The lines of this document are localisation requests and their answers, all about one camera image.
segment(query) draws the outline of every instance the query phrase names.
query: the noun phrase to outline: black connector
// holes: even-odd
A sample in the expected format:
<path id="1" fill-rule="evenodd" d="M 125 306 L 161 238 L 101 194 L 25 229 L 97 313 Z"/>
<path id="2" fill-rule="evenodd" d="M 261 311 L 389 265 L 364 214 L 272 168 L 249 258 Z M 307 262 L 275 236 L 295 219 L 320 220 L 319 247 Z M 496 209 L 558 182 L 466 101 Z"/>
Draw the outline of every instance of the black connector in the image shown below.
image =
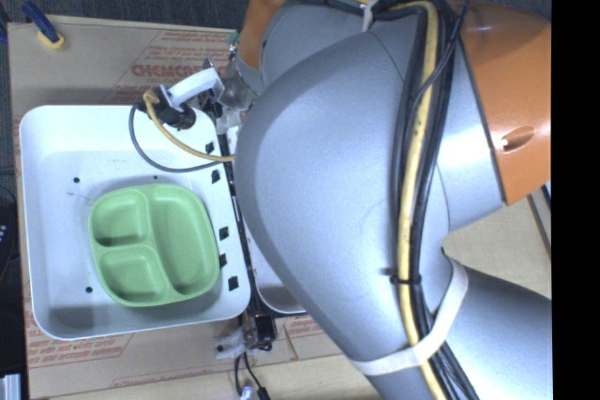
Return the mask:
<path id="1" fill-rule="evenodd" d="M 271 400 L 269 393 L 267 393 L 264 387 L 261 387 L 259 390 L 257 390 L 256 394 L 259 395 L 260 400 Z"/>
<path id="2" fill-rule="evenodd" d="M 256 344 L 254 347 L 265 347 L 278 338 L 278 330 L 275 319 L 269 315 L 255 315 L 254 325 L 256 325 Z"/>
<path id="3" fill-rule="evenodd" d="M 179 106 L 181 110 L 178 110 L 171 106 L 161 88 L 155 88 L 153 91 L 158 97 L 158 104 L 154 105 L 154 111 L 161 123 L 177 130 L 187 130 L 196 123 L 196 112 L 188 104 L 181 104 Z M 146 112 L 145 104 L 138 103 L 136 106 L 138 110 Z"/>

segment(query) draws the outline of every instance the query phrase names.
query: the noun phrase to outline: white cable tie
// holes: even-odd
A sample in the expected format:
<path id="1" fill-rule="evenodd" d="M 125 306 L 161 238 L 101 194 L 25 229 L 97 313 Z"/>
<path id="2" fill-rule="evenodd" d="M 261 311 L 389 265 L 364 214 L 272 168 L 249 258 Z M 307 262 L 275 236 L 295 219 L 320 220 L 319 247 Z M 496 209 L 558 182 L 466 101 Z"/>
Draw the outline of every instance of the white cable tie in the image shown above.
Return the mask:
<path id="1" fill-rule="evenodd" d="M 366 32 L 373 24 L 373 6 L 380 0 L 369 0 L 365 5 L 365 11 L 363 12 L 363 32 Z"/>
<path id="2" fill-rule="evenodd" d="M 423 364 L 440 349 L 450 332 L 469 286 L 469 277 L 464 267 L 453 259 L 449 260 L 452 264 L 452 278 L 431 331 L 412 347 L 390 353 L 380 359 L 368 362 L 349 359 L 359 372 L 368 377 L 399 372 Z"/>

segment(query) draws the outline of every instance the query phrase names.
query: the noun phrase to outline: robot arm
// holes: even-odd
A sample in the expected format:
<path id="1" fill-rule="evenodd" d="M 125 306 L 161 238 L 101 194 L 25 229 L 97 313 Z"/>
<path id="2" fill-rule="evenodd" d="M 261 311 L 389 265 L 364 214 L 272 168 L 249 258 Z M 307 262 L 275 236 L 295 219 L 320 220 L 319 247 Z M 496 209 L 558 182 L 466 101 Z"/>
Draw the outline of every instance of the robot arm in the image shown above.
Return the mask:
<path id="1" fill-rule="evenodd" d="M 410 118 L 412 78 L 422 73 L 430 25 L 423 11 L 408 8 L 363 32 L 358 16 L 287 2 L 254 39 L 258 68 L 240 59 L 260 96 L 234 164 L 243 215 L 286 287 L 358 363 L 427 335 L 427 328 L 411 332 L 398 291 L 413 283 L 422 295 L 409 309 L 431 327 L 453 274 L 441 250 L 449 231 L 549 178 L 549 25 L 477 6 L 449 64 L 439 148 L 419 174 L 425 193 L 409 207 L 422 213 L 412 226 L 420 276 L 394 276 L 409 145 L 398 132 Z M 500 90 L 487 90 L 486 81 Z M 435 96 L 440 104 L 443 93 Z M 494 111 L 496 96 L 505 101 Z M 383 398 L 551 396 L 549 301 L 482 274 L 468 277 L 442 348 L 419 366 L 368 376 Z"/>

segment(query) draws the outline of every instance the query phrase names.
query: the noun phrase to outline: black cable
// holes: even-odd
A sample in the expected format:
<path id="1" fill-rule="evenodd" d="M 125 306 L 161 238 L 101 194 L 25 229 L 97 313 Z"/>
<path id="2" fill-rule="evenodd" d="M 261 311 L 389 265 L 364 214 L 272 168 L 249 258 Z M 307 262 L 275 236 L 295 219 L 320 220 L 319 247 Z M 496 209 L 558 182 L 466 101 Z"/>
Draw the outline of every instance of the black cable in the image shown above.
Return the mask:
<path id="1" fill-rule="evenodd" d="M 410 92 L 417 89 L 417 85 L 423 79 L 423 63 L 425 58 L 426 31 L 427 31 L 427 11 L 424 7 L 406 7 L 407 13 L 411 13 L 416 17 L 416 29 L 414 34 L 414 43 L 412 45 L 411 58 L 405 74 L 404 83 L 402 85 L 402 93 L 400 95 L 400 104 L 396 116 L 396 130 L 394 132 L 395 148 L 392 152 L 392 186 L 394 188 L 392 202 L 394 220 L 398 221 L 400 215 L 400 198 L 401 189 L 404 182 L 404 171 L 406 165 L 406 152 L 401 146 L 404 144 L 406 137 L 406 125 L 410 115 L 408 114 L 411 108 Z"/>
<path id="2" fill-rule="evenodd" d="M 244 357 L 244 363 L 246 364 L 247 372 L 250 374 L 250 376 L 254 380 L 254 383 L 256 383 L 256 386 L 261 389 L 263 386 L 261 385 L 260 381 L 256 378 L 256 376 L 252 372 L 252 369 L 250 368 L 250 362 L 248 361 L 248 353 L 244 352 L 243 357 Z"/>
<path id="3" fill-rule="evenodd" d="M 436 160 L 442 142 L 445 117 L 450 99 L 452 74 L 454 70 L 453 58 L 458 37 L 458 29 L 464 19 L 468 2 L 465 1 L 465 6 L 455 20 L 453 20 L 455 17 L 454 13 L 445 2 L 441 5 L 438 3 L 438 5 L 438 10 L 441 13 L 441 50 L 443 51 L 443 54 L 440 64 L 436 67 L 436 70 L 439 69 L 440 73 L 437 74 L 435 81 L 429 83 L 432 87 L 436 88 L 438 95 L 435 100 L 432 99 L 432 101 L 435 101 L 434 109 L 430 112 L 431 118 L 427 122 L 428 135 L 426 153 L 423 159 L 423 169 L 418 181 L 417 199 L 414 206 L 411 230 L 411 277 L 420 276 L 419 261 L 421 240 L 425 224 L 429 190 L 431 188 L 433 172 L 435 171 Z M 418 101 L 418 98 L 420 98 L 422 92 L 424 92 L 424 88 L 420 89 L 415 102 Z M 412 310 L 415 314 L 417 330 L 419 331 L 419 335 L 423 337 L 427 335 L 431 329 L 432 318 L 427 308 L 421 285 L 411 285 L 411 302 Z M 444 343 L 442 347 L 430 357 L 429 361 L 433 366 L 436 377 L 451 398 L 478 398 L 473 386 L 447 344 Z M 458 394 L 457 388 L 460 389 L 462 396 Z"/>
<path id="4" fill-rule="evenodd" d="M 155 168 L 157 168 L 159 170 L 167 171 L 169 173 L 188 173 L 188 172 L 191 172 L 191 171 L 198 171 L 198 170 L 202 170 L 202 169 L 208 169 L 210 167 L 215 167 L 216 165 L 220 165 L 220 162 L 208 162 L 206 164 L 197 165 L 195 167 L 187 167 L 187 168 L 184 168 L 184 169 L 174 169 L 172 167 L 165 167 L 164 165 L 160 165 L 159 163 L 155 162 L 142 149 L 142 147 L 138 143 L 138 139 L 136 138 L 135 128 L 133 126 L 133 119 L 135 117 L 135 111 L 137 109 L 138 109 L 138 106 L 134 105 L 133 107 L 131 107 L 131 110 L 129 111 L 129 122 L 128 122 L 128 125 L 129 125 L 129 136 L 131 138 L 131 143 L 133 143 L 133 146 L 135 147 L 135 150 L 137 151 L 137 153 L 140 154 L 140 157 L 143 158 L 146 162 L 148 162 L 152 167 L 155 167 Z"/>
<path id="5" fill-rule="evenodd" d="M 15 244 L 11 244 L 10 245 L 10 251 L 8 252 L 8 257 L 7 257 L 7 264 L 2 268 L 2 270 L 0 270 L 0 283 L 2 283 L 2 280 L 4 279 L 4 275 L 7 274 L 8 272 L 8 267 L 10 266 L 10 263 L 16 259 L 16 254 L 15 254 Z"/>
<path id="6" fill-rule="evenodd" d="M 235 377 L 235 390 L 237 391 L 238 396 L 242 396 L 242 386 L 240 385 L 239 371 L 240 371 L 240 360 L 242 360 L 242 356 L 235 358 L 233 362 L 233 376 Z"/>
<path id="7" fill-rule="evenodd" d="M 15 194 L 13 194 L 10 190 L 8 190 L 5 186 L 0 185 L 0 189 L 2 189 L 3 191 L 5 191 L 9 196 L 10 199 L 12 200 L 12 203 L 14 205 L 17 204 L 17 197 L 15 196 Z"/>
<path id="8" fill-rule="evenodd" d="M 437 9 L 441 8 L 441 5 L 442 5 L 441 2 L 446 4 L 445 1 L 443 1 L 443 0 L 428 0 L 428 1 L 432 2 L 436 6 Z M 440 42 L 441 47 L 438 49 L 438 58 L 440 60 L 438 61 L 433 72 L 429 75 L 428 79 L 425 82 L 421 83 L 420 76 L 417 79 L 417 77 L 414 74 L 412 74 L 411 77 L 409 78 L 409 80 L 411 82 L 409 85 L 407 85 L 407 89 L 409 90 L 409 92 L 406 96 L 403 96 L 402 100 L 403 100 L 404 104 L 402 104 L 400 106 L 400 111 L 408 112 L 406 118 L 402 122 L 404 130 L 401 132 L 401 136 L 400 136 L 401 137 L 401 143 L 399 144 L 401 146 L 401 148 L 399 149 L 399 151 L 401 152 L 400 170 L 399 170 L 400 172 L 403 172 L 405 169 L 405 166 L 406 166 L 406 155 L 408 154 L 407 144 L 408 144 L 408 138 L 410 137 L 409 132 L 411 132 L 411 130 L 413 128 L 419 100 L 431 85 L 440 81 L 440 78 L 443 76 L 444 71 L 447 69 L 449 61 L 450 61 L 452 55 L 454 55 L 454 51 L 456 48 L 456 42 L 458 40 L 458 34 L 460 32 L 459 29 L 464 21 L 464 17 L 466 16 L 468 5 L 469 5 L 469 0 L 463 0 L 463 7 L 460 11 L 460 14 L 456 17 L 456 19 L 454 17 L 454 14 L 451 11 L 449 11 L 448 9 L 446 10 L 447 22 L 440 22 L 440 28 L 442 29 L 442 32 L 446 32 L 446 33 L 448 32 L 447 23 L 451 22 L 453 19 L 455 19 L 454 25 L 452 27 L 452 30 L 450 31 L 449 36 L 447 34 L 444 34 L 443 36 L 441 36 L 441 42 Z M 401 177 L 402 177 L 402 175 L 397 175 L 397 178 L 399 179 L 399 185 L 401 185 L 401 182 L 402 182 Z"/>
<path id="9" fill-rule="evenodd" d="M 252 369 L 250 368 L 250 362 L 248 361 L 248 353 L 246 351 L 244 353 L 242 353 L 239 357 L 237 357 L 235 359 L 235 361 L 233 362 L 233 376 L 235 377 L 235 389 L 237 391 L 237 394 L 239 396 L 242 396 L 242 392 L 243 392 L 243 389 L 242 389 L 242 386 L 240 385 L 240 380 L 239 380 L 240 361 L 242 360 L 242 358 L 244 359 L 244 363 L 246 364 L 247 372 L 250 374 L 250 376 L 254 380 L 254 383 L 256 383 L 256 386 L 258 387 L 256 393 L 257 393 L 259 399 L 260 400 L 270 400 L 271 397 L 269 396 L 269 393 L 264 388 L 264 386 L 261 385 L 260 381 L 256 378 L 256 376 L 254 375 L 254 372 L 252 372 Z"/>

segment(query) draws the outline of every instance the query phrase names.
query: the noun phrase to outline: black square hole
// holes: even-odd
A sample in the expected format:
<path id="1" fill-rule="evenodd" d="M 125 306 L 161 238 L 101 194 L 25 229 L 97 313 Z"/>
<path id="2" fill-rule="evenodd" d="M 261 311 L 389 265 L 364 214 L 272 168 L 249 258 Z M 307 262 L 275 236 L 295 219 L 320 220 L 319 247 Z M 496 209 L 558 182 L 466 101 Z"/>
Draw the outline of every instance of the black square hole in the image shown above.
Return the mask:
<path id="1" fill-rule="evenodd" d="M 235 290 L 240 286 L 239 282 L 237 281 L 236 276 L 231 277 L 228 282 L 229 282 L 229 291 Z"/>

